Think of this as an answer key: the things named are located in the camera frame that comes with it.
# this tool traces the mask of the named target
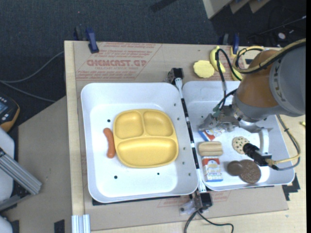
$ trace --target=metal bracket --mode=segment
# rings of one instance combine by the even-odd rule
[[[201,197],[195,196],[187,203],[184,203],[181,205],[181,207],[179,208],[179,213],[180,215],[184,215],[184,214],[190,215],[196,212],[197,210],[200,210],[202,207],[203,207],[203,204],[202,204]]]
[[[72,233],[90,233],[91,224],[89,214],[71,216]]]
[[[182,68],[172,68],[167,75],[167,82],[175,85],[176,78],[184,78],[184,71]]]
[[[31,173],[22,168],[18,162],[11,158],[0,147],[0,169],[13,178],[18,185],[22,186],[26,192],[22,196],[15,195],[0,203],[0,211],[20,202],[28,195],[36,195],[39,193],[42,183],[37,180]]]

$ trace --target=brown cookie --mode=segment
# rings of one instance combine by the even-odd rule
[[[243,171],[239,175],[240,179],[246,183],[254,184],[261,178],[261,170],[259,166],[251,160],[241,160]]]
[[[239,161],[232,161],[227,165],[227,172],[232,176],[238,176],[243,172],[243,165]]]

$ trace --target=wire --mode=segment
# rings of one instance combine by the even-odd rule
[[[296,20],[294,20],[294,21],[291,21],[291,22],[285,23],[285,24],[283,24],[283,25],[277,26],[277,27],[275,27],[275,28],[266,30],[266,31],[264,31],[264,32],[262,32],[262,33],[260,33],[260,34],[264,34],[264,33],[267,33],[267,32],[269,32],[269,31],[273,31],[273,30],[275,30],[275,29],[282,28],[282,27],[284,27],[284,26],[287,26],[287,25],[289,25],[289,24],[292,24],[292,23],[295,23],[295,22],[304,20],[304,19],[306,19],[306,18],[307,18],[307,16],[303,16],[303,17],[301,17],[301,18],[299,18],[299,19],[296,19]]]
[[[223,75],[223,72],[220,68],[220,61],[219,61],[219,52],[222,52],[225,56],[225,58],[227,59],[227,62],[229,64],[229,67],[230,67],[230,70],[232,71],[233,75],[238,79],[238,80],[241,80],[234,72],[233,68],[232,68],[232,65],[231,65],[231,62],[230,62],[230,59],[228,57],[228,55],[226,54],[226,52],[223,50],[223,49],[218,49],[216,52],[215,52],[215,59],[217,61],[217,68],[218,68],[218,71],[219,71],[219,74],[220,74],[220,77],[221,77],[221,80],[223,83],[225,83],[225,78],[224,78],[224,75]],[[219,106],[219,110],[221,111],[225,105],[225,100],[226,98],[229,96],[229,95],[232,95],[232,92],[230,92],[228,95],[226,94],[226,87],[224,89],[224,98],[218,103],[218,106]]]
[[[284,121],[282,120],[282,118],[280,117],[280,115],[277,115],[277,118],[280,122],[280,124],[282,125],[284,131],[286,132],[286,134],[289,136],[290,140],[292,141],[293,145],[295,146],[296,150],[297,150],[297,155],[294,156],[294,157],[291,157],[291,158],[287,158],[287,159],[283,159],[283,160],[279,160],[279,161],[274,161],[274,160],[271,160],[271,159],[266,159],[266,162],[268,163],[268,165],[270,167],[272,167],[273,169],[275,170],[278,170],[278,171],[284,171],[284,170],[288,170],[288,169],[291,169],[291,168],[294,168],[296,166],[299,165],[300,163],[300,154],[301,154],[301,149],[300,149],[300,146],[299,146],[299,143],[296,141],[296,139],[293,137],[293,135],[290,133],[289,129],[286,127]],[[276,165],[277,164],[280,164],[280,163],[284,163],[284,162],[289,162],[289,161],[293,161],[297,159],[297,162],[295,165],[292,165],[292,166],[289,166],[289,167],[284,167],[284,168],[279,168],[277,167]]]
[[[271,19],[273,18],[273,19],[275,19],[275,18],[277,18],[277,17],[280,17],[281,15],[282,15],[282,13],[285,13],[285,20],[283,20],[282,22],[280,22],[278,25],[280,25],[280,26],[278,26],[278,27],[273,27],[272,28],[272,26],[271,26]],[[267,32],[270,32],[270,31],[272,31],[272,30],[274,30],[274,29],[276,29],[276,28],[280,28],[280,27],[284,27],[284,26],[286,26],[286,25],[288,25],[288,24],[290,24],[290,23],[294,23],[294,22],[296,22],[297,20],[294,20],[294,21],[291,21],[291,22],[289,22],[288,23],[288,21],[291,19],[291,18],[293,18],[293,17],[295,17],[297,14],[298,15],[300,15],[300,14],[304,14],[305,15],[305,13],[306,13],[306,11],[305,10],[303,10],[303,11],[298,11],[298,10],[292,10],[292,9],[290,9],[290,8],[287,8],[286,6],[283,6],[283,5],[279,5],[279,6],[275,6],[274,8],[272,8],[272,10],[271,10],[271,12],[269,13],[269,17],[268,17],[268,29],[267,30],[265,30],[265,31],[263,31],[263,32],[260,32],[260,33],[258,33],[258,34],[264,34],[264,33],[267,33]]]
[[[231,223],[222,223],[222,224],[213,223],[213,222],[209,221],[207,218],[205,218],[200,212],[198,212],[198,213],[199,213],[199,215],[200,215],[201,218],[203,218],[206,222],[208,222],[208,223],[210,223],[210,224],[212,224],[212,225],[215,225],[215,226],[226,226],[226,225],[229,225],[229,226],[231,226],[231,227],[232,227],[231,233],[233,233],[233,231],[234,231],[234,226],[233,226],[233,224],[231,224]]]
[[[232,227],[231,233],[233,233],[233,230],[234,230],[233,224],[231,224],[231,223],[223,223],[223,224],[213,223],[213,222],[209,221],[206,217],[204,217],[204,216],[199,212],[199,210],[197,210],[197,211],[195,211],[194,213],[192,213],[192,215],[188,218],[188,220],[187,220],[187,222],[186,222],[186,224],[185,224],[184,233],[187,233],[187,228],[188,228],[188,226],[190,225],[191,221],[193,220],[193,218],[195,217],[195,215],[196,215],[197,213],[199,214],[199,216],[200,216],[202,219],[204,219],[206,222],[208,222],[208,223],[210,223],[210,224],[212,224],[212,225],[215,225],[215,226],[226,226],[226,225],[229,225],[229,226],[231,226],[231,227]]]
[[[18,91],[18,92],[21,92],[21,93],[23,93],[23,94],[25,94],[25,95],[28,95],[28,96],[30,96],[30,97],[33,97],[33,98],[36,98],[36,99],[39,99],[39,100],[43,100],[43,101],[47,101],[47,102],[53,102],[53,103],[56,102],[56,101],[54,101],[54,100],[45,99],[45,98],[36,96],[36,95],[34,95],[34,94],[28,93],[28,92],[26,92],[26,91],[20,90],[20,89],[14,87],[14,86],[11,86],[10,84],[8,84],[8,83],[6,83],[6,82],[0,81],[0,83],[2,83],[2,84],[4,84],[4,85],[6,85],[6,86],[8,86],[8,87],[10,87],[10,88],[12,88],[12,89]]]
[[[56,57],[58,57],[59,55],[61,55],[63,53],[64,53],[64,51],[56,54],[47,63],[45,63],[41,68],[39,68],[36,72],[34,72],[33,74],[29,75],[26,78],[23,78],[23,79],[20,79],[20,80],[0,80],[0,82],[2,82],[2,83],[19,83],[19,82],[26,81],[26,80],[32,78],[34,75],[38,74],[40,71],[42,71],[52,60],[54,60]]]
[[[18,89],[12,85],[10,85],[10,83],[19,83],[19,82],[23,82],[23,81],[26,81],[30,78],[32,78],[34,75],[38,74],[40,71],[42,71],[52,60],[54,60],[56,57],[58,57],[59,55],[63,54],[64,51],[56,54],[54,57],[52,57],[47,63],[45,63],[41,68],[39,68],[36,72],[34,72],[33,74],[29,75],[28,77],[26,78],[23,78],[23,79],[20,79],[20,80],[0,80],[0,83],[3,84],[3,85],[6,85],[7,87],[11,88],[11,89],[14,89],[20,93],[23,93],[27,96],[30,96],[30,97],[33,97],[33,98],[36,98],[36,99],[39,99],[39,100],[43,100],[43,101],[47,101],[47,102],[56,102],[55,100],[51,100],[51,99],[46,99],[46,98],[42,98],[42,97],[39,97],[37,95],[34,95],[34,94],[31,94],[29,92],[26,92],[26,91],[23,91],[21,89]]]
[[[301,40],[295,41],[295,42],[287,45],[286,47],[282,48],[282,50],[276,52],[275,54],[270,56],[268,59],[263,61],[262,63],[259,63],[259,65],[255,66],[255,67],[248,68],[248,69],[241,69],[239,67],[238,62],[237,62],[237,59],[242,54],[244,54],[247,51],[247,49],[252,50],[251,48],[256,48],[256,47],[245,48],[245,49],[242,49],[241,51],[238,52],[237,56],[235,57],[235,61],[234,61],[235,65],[233,66],[233,68],[235,68],[238,72],[244,73],[244,74],[258,72],[262,69],[266,69],[270,64],[272,64],[277,59],[280,59],[282,56],[287,54],[289,51],[296,49],[296,48],[299,48],[301,46],[305,46],[305,45],[306,45],[306,39],[301,39]]]

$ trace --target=blue clamp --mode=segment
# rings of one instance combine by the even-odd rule
[[[239,50],[239,35],[237,33],[234,34],[233,44],[232,44],[232,53],[237,54]]]
[[[92,28],[86,28],[86,37],[87,37],[87,40],[89,41],[88,47],[91,53],[99,52],[99,49],[97,47],[96,40],[95,40],[95,32]]]

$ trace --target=yellow cable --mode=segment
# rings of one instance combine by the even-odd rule
[[[293,141],[296,149],[297,149],[297,155],[291,158],[287,158],[287,159],[283,159],[283,160],[279,160],[279,161],[274,161],[272,159],[266,159],[266,162],[268,163],[269,166],[272,165],[277,165],[279,163],[284,163],[284,162],[288,162],[288,161],[293,161],[295,159],[298,159],[300,157],[301,151],[300,151],[300,146],[298,144],[298,142],[296,141],[296,139],[293,137],[293,135],[290,133],[289,129],[286,127],[285,123],[283,122],[283,120],[281,119],[280,116],[277,117],[281,123],[281,125],[283,126],[283,128],[285,129],[286,133],[288,134],[288,136],[291,138],[291,140]]]
[[[282,50],[276,52],[275,54],[273,54],[272,56],[270,56],[268,59],[266,59],[264,62],[260,63],[259,65],[255,66],[255,67],[252,67],[252,68],[248,68],[248,69],[241,69],[239,67],[237,67],[235,65],[236,63],[236,60],[237,58],[239,58],[242,54],[245,54],[247,51],[249,50],[253,50],[253,49],[262,49],[263,47],[259,47],[259,46],[253,46],[253,47],[248,47],[248,48],[244,48],[242,50],[240,50],[237,54],[237,56],[234,58],[234,61],[233,61],[233,68],[236,69],[238,72],[240,73],[248,73],[248,72],[253,72],[259,68],[261,68],[262,66],[266,65],[268,62],[270,62],[271,60],[277,58],[278,56],[280,56],[282,53],[284,53],[285,51],[287,51],[288,49],[291,49],[297,45],[300,45],[300,44],[303,44],[306,42],[306,39],[301,39],[301,40],[298,40],[298,41],[295,41],[289,45],[287,45],[286,47],[283,47]]]

